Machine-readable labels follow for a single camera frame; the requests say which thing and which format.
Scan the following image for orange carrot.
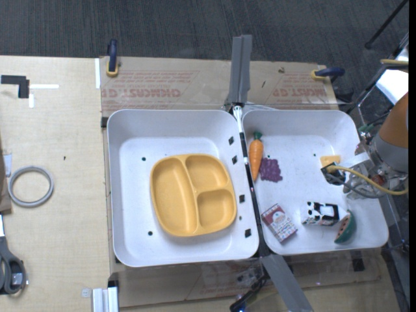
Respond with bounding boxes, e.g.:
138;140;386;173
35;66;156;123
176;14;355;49
248;131;265;182

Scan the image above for purple grapes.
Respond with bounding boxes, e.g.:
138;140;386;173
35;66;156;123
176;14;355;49
259;157;284;184

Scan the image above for grey ring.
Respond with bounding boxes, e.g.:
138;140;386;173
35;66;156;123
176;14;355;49
8;165;55;208

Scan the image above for black and white cow carton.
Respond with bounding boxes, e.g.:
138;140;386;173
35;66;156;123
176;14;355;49
300;201;348;228

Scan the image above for brown cardboard board red print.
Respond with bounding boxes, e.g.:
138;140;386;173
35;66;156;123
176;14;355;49
99;56;383;308

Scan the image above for yellow divided plate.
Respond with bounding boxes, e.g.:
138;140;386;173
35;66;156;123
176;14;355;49
149;153;238;238

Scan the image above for red and green watermelon slice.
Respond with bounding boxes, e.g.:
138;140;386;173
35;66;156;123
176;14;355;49
333;209;358;245

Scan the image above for yellow cheese wedge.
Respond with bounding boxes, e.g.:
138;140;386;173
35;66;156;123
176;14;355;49
319;155;343;168

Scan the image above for red and white carton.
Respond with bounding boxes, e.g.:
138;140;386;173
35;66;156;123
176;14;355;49
260;203;299;244

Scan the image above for grey handled scissors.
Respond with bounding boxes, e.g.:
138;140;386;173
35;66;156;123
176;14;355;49
0;235;29;295

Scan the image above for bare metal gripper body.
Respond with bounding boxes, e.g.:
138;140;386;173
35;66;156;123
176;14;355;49
343;161;406;197

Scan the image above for white plastic tray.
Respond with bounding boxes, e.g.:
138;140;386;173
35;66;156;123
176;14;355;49
241;109;390;257
106;109;261;268

